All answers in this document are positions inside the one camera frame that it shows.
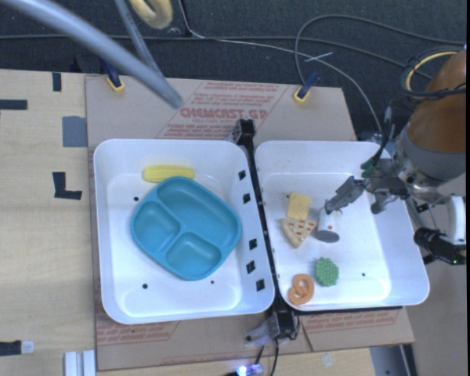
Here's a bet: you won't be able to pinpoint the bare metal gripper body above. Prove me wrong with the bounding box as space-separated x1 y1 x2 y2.
362 157 432 204

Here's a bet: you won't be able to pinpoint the white can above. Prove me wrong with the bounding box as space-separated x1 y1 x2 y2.
316 208 342 244

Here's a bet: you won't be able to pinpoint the white plastic tray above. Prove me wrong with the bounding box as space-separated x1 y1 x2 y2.
92 138 277 326
254 139 432 313

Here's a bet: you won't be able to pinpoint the yellow cheese slice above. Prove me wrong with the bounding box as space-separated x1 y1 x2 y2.
286 191 313 222

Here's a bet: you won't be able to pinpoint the pizza slice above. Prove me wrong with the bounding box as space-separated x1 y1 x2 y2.
278 217 318 249

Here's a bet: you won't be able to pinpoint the green grapes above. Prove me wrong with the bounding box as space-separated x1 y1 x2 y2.
313 256 341 288

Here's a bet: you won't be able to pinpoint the thin black rod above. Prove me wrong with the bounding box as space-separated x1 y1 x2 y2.
244 133 289 317

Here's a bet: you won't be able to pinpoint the orange pretzel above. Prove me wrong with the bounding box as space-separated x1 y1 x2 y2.
287 273 316 306

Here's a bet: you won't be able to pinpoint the brown cardboard board red print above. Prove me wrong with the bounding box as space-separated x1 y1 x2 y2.
84 75 416 372

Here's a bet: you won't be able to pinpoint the blue divided plate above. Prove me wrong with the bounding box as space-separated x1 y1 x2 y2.
130 175 243 282

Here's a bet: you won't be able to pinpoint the yellow corn cob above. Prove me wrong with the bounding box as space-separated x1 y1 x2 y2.
142 164 197 184

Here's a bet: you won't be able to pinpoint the black cylinder on white bracket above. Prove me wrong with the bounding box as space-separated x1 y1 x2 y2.
413 194 468 266

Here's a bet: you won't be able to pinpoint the black block with thin wires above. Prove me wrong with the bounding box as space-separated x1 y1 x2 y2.
244 310 301 346
232 118 257 146

